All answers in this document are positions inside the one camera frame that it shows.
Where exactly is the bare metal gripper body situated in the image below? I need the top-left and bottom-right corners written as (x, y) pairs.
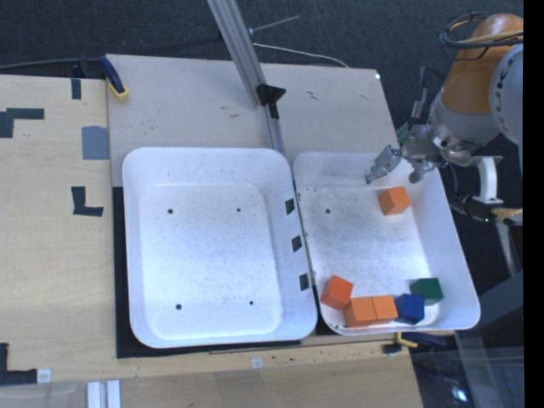
top-left (400, 117), bottom-right (485, 167)

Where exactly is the orange cube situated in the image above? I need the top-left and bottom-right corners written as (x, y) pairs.
top-left (343, 296), bottom-right (379, 329)
top-left (377, 185), bottom-right (412, 217)
top-left (320, 275), bottom-right (355, 312)
top-left (371, 294), bottom-right (400, 325)

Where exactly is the white plastic tray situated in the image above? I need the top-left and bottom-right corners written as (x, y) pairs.
top-left (122, 145), bottom-right (320, 350)
top-left (292, 150), bottom-right (483, 337)

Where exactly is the green cube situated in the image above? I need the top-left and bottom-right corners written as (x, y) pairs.
top-left (409, 277), bottom-right (445, 307)

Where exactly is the blue cube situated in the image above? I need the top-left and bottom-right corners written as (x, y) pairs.
top-left (394, 292), bottom-right (426, 326)

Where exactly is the black cylinder on white bracket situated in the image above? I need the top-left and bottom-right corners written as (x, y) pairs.
top-left (449, 155), bottom-right (505, 224)

